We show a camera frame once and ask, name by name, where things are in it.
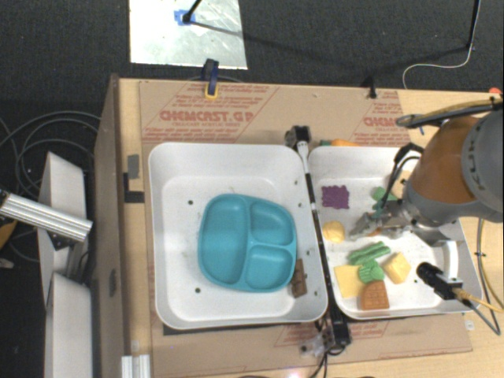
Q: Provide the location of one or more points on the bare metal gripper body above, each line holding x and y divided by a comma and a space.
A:
395, 221

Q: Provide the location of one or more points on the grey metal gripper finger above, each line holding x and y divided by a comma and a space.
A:
360, 231
366, 219

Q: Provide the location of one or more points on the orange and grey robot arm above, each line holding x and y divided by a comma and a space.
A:
445, 171

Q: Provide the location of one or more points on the green beans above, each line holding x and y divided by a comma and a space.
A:
368, 252

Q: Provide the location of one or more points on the yellow round bun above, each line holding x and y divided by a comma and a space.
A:
334, 231

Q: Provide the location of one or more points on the purple grapes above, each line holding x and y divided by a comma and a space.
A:
335, 197

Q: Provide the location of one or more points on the green ridged leaf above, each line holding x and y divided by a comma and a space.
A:
371, 272

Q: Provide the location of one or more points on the yellow cheese block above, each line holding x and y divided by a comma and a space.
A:
397, 268

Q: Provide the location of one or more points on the yellow cheese slice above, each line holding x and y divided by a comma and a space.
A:
346, 284

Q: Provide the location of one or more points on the thin black and white rod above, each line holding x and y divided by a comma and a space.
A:
313, 195

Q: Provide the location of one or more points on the orange waffle biscuit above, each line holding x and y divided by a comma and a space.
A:
374, 297

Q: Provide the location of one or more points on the brown chocolate bar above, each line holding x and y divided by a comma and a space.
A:
299, 280

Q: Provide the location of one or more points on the orange carrot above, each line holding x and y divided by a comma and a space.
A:
342, 143

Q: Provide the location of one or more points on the white plastic tray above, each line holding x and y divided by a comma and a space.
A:
177, 230
417, 301

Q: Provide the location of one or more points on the blue divided plate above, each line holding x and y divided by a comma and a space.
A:
236, 246

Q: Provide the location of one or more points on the brown cardboard board red print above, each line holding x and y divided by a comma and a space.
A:
252, 112

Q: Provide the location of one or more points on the black cylinder on white bracket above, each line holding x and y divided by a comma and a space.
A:
435, 276

